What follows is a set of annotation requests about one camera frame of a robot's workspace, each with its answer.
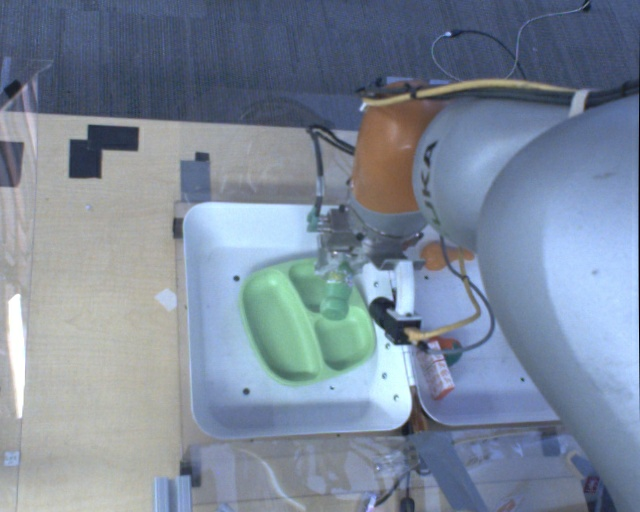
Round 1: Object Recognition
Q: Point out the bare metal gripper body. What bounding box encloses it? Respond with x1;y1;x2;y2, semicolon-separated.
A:
313;204;424;272

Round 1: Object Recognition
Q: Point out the green divided plate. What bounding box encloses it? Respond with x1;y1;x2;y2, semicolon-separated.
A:
238;258;379;387

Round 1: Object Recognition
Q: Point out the orange toy carrot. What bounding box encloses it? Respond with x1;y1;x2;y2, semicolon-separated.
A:
418;239;476;273

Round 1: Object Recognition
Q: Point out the red and green toy fruit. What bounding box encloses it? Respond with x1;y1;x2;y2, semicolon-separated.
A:
435;337;465;369

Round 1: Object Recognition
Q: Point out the orange and white carton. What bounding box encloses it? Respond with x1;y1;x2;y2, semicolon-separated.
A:
414;340;457;401

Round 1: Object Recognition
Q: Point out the white plastic tray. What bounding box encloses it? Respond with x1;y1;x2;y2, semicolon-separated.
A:
181;201;414;442
408;234;564;427

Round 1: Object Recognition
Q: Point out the black cylinder on white bracket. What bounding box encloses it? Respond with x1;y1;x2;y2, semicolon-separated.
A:
361;258;427;347

